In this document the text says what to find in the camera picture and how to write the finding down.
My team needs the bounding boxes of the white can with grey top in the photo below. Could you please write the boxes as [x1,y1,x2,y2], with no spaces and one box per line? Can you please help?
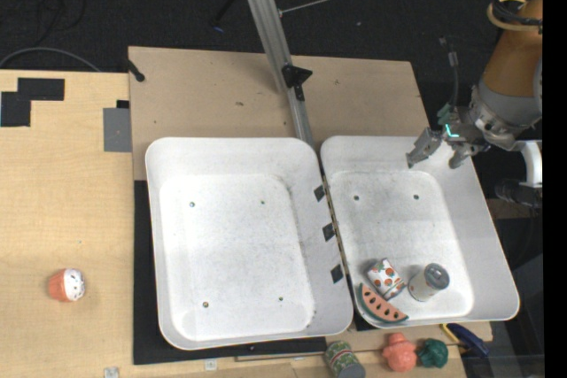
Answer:
[407,262,451,303]

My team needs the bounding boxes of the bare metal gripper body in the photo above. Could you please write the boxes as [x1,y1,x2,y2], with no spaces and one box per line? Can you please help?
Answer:
[437,97,519,154]

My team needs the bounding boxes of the white plastic tray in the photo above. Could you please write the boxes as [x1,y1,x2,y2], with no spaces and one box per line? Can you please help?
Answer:
[319,135,520,329]
[144,135,354,351]

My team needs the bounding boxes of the green broccoli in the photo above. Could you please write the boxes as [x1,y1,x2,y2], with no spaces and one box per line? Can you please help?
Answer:
[416,337,449,368]

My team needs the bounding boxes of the white cup with orange print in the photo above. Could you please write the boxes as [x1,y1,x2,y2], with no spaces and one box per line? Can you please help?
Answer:
[365,258,407,301]

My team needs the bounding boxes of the black cylinder on white bracket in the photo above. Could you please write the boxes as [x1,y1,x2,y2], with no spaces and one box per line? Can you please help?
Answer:
[493,139,544,209]

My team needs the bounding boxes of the toy watermelon slice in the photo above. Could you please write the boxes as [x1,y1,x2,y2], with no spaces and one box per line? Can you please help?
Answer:
[357,282,409,324]

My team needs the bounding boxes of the green and red can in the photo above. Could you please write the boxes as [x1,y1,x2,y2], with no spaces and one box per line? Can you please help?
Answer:
[323,339,367,378]

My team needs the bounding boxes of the brown cardboard board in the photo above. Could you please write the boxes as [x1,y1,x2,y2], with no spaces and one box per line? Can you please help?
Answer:
[128,46,493,368]

